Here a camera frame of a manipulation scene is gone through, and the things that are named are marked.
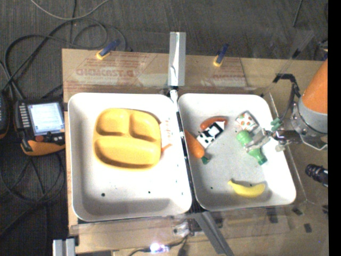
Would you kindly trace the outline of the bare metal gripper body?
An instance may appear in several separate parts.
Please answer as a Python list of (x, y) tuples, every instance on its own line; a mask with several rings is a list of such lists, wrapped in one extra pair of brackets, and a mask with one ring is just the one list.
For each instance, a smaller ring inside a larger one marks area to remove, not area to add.
[(293, 108), (289, 118), (279, 117), (271, 122), (272, 138), (278, 142), (276, 150), (284, 150), (288, 145), (305, 144), (315, 150), (327, 150), (326, 133), (314, 129), (299, 112)]

